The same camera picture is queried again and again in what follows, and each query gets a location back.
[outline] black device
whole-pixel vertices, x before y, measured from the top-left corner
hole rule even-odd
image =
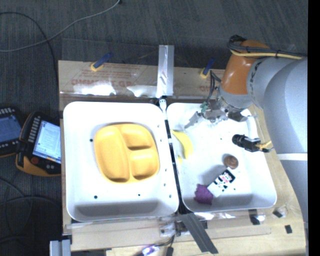
[[[21,130],[19,110],[14,107],[0,108],[0,157],[17,153]]]
[[[15,164],[31,175],[58,176],[61,174],[61,129],[58,120],[33,112],[25,121]]]

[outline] lit screen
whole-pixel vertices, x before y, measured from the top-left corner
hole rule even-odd
[[[21,127],[14,115],[0,118],[0,143],[18,139]]]
[[[42,121],[36,138],[33,154],[61,164],[60,127]]]

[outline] yellow banana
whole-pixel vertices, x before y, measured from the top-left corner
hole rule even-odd
[[[188,157],[194,152],[194,146],[192,145],[191,139],[182,131],[171,130],[171,133],[182,144],[184,158],[188,159]]]

